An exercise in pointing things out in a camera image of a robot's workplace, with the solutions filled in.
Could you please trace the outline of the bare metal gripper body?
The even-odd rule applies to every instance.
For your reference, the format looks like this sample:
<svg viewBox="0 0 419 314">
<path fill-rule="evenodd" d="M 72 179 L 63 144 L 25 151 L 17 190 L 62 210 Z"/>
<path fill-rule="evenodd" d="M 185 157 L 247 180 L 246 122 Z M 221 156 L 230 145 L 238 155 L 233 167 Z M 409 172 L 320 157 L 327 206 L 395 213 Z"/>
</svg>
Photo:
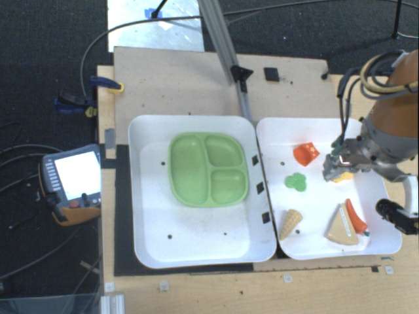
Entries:
<svg viewBox="0 0 419 314">
<path fill-rule="evenodd" d="M 327 182 L 341 178 L 344 173 L 369 171 L 377 160 L 369 140 L 362 136 L 348 139 L 340 136 L 332 142 L 331 148 L 322 171 Z"/>
</svg>

